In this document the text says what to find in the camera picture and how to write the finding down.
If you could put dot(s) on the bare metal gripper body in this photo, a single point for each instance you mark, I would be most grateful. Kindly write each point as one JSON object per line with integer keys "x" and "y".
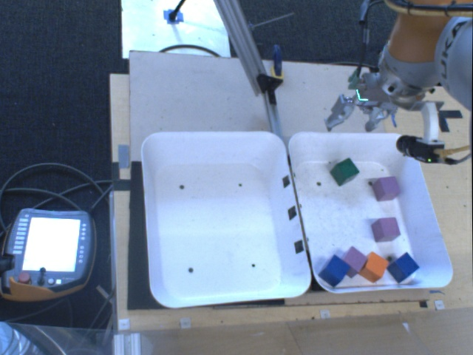
{"x": 397, "y": 91}

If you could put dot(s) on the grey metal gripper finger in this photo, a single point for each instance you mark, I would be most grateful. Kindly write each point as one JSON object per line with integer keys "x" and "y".
{"x": 377, "y": 118}
{"x": 341, "y": 111}

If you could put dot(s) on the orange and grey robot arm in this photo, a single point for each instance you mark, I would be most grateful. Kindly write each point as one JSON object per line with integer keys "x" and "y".
{"x": 417, "y": 32}

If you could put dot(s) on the green cube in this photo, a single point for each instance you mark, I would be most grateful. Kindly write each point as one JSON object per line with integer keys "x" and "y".
{"x": 344, "y": 172}

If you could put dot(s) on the purple cube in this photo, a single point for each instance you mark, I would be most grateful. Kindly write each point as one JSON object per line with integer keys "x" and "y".
{"x": 386, "y": 189}
{"x": 385, "y": 229}
{"x": 355, "y": 258}

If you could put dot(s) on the white plastic tray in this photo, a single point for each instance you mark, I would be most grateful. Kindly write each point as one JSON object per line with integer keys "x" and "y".
{"x": 221, "y": 228}
{"x": 340, "y": 216}

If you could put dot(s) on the thin black rod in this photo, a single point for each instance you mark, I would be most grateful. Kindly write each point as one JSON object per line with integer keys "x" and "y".
{"x": 300, "y": 220}

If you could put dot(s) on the orange cube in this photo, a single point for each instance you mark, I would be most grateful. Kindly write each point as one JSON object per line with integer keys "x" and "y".
{"x": 374, "y": 267}

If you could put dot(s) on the blue cube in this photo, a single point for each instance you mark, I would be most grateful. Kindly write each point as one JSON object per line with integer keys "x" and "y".
{"x": 334, "y": 270}
{"x": 403, "y": 267}

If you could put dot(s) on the black cylinder on white bracket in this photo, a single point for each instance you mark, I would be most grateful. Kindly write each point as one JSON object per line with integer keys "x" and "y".
{"x": 417, "y": 147}

